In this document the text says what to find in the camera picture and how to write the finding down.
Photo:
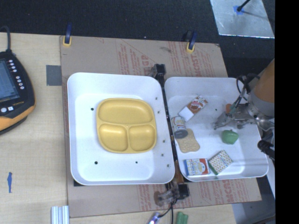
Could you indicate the brown cardboard board red print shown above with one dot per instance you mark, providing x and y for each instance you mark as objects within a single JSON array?
[{"x": 98, "y": 55}]

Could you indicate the small white can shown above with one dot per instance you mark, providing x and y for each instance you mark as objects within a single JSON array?
[{"x": 179, "y": 126}]

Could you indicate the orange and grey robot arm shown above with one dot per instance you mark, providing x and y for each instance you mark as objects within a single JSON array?
[{"x": 265, "y": 85}]

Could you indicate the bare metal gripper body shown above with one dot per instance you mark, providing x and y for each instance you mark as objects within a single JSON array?
[{"x": 248, "y": 115}]

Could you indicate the white and brown carton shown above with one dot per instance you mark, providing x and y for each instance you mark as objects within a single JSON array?
[{"x": 192, "y": 107}]

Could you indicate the small orange toy piece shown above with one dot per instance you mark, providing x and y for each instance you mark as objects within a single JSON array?
[{"x": 228, "y": 107}]

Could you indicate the green bell pepper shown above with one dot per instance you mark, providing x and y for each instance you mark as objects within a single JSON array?
[{"x": 230, "y": 137}]

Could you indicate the blue and red carton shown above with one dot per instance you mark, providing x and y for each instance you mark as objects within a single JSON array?
[{"x": 196, "y": 167}]

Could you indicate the black cylinder on white bracket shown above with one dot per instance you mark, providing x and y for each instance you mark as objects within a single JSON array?
[{"x": 266, "y": 146}]

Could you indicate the green patterned carton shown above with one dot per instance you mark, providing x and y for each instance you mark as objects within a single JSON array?
[{"x": 220, "y": 162}]

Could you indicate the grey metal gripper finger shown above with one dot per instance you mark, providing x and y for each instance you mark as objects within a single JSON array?
[
  {"x": 241, "y": 125},
  {"x": 223, "y": 121}
]

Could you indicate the white plastic tray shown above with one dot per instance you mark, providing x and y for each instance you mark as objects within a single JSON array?
[
  {"x": 247, "y": 157},
  {"x": 84, "y": 129}
]

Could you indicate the yellow divided plate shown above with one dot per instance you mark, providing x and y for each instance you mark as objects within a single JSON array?
[{"x": 126, "y": 125}]

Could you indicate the thin black and white rod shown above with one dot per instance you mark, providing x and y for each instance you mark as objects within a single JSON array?
[{"x": 166, "y": 111}]

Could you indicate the green ribbed toy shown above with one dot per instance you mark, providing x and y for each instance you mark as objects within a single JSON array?
[{"x": 181, "y": 218}]

